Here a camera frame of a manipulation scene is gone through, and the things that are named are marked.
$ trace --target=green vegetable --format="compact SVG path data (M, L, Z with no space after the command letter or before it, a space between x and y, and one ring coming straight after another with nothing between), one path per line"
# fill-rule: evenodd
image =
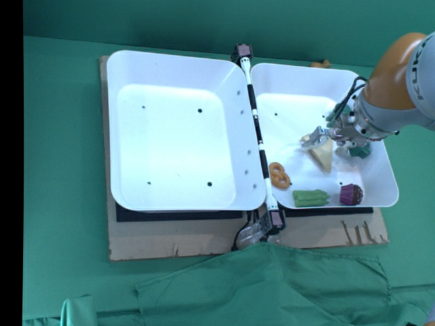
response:
M328 203L330 195L321 189L315 189L314 191L293 191L293 199L296 207L306 206L323 206Z

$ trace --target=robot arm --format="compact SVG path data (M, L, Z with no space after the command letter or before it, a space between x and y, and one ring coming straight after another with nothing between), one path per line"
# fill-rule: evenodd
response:
M357 86L358 81L366 83ZM344 112L350 96L359 89L353 109ZM409 33L399 38L368 80L355 79L333 114L334 125L329 129L318 126L303 147L318 147L328 138L339 146L363 146L398 134L411 124L435 130L435 32Z

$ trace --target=purple cupcake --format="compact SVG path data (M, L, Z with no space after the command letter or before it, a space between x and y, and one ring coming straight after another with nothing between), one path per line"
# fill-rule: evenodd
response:
M345 205L357 205L361 203L364 192L361 187L350 183L349 185L341 186L340 202Z

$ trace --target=pretzel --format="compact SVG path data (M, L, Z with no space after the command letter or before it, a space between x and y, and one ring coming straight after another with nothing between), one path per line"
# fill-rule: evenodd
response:
M272 185L275 187L286 189L290 186L290 178L285 173L282 164L278 162L270 163L269 174L271 176Z

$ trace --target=white tray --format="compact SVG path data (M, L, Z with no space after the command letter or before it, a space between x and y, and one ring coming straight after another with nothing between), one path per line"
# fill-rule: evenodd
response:
M111 192L135 211L252 210L265 198L242 70L119 51L107 61Z
M295 189L322 189L330 195L325 207L341 207L341 185L354 183L364 192L358 207L388 207L398 200L398 187L383 141L370 144L371 153L361 159L334 152L327 173L302 150L300 138L326 127L325 117L342 101L358 75L351 71L258 64L251 78L256 91L258 117L268 162L279 162L290 176L287 190L276 187L277 201L295 208Z
M338 201L342 183L364 190L359 206L391 206L398 188L383 142L365 159L334 154L324 172L300 148L346 95L355 73L258 64L251 71L268 162L292 186L273 189L295 208L294 189L322 189ZM229 60L119 51L107 61L111 192L135 211L252 210L262 177L245 76Z

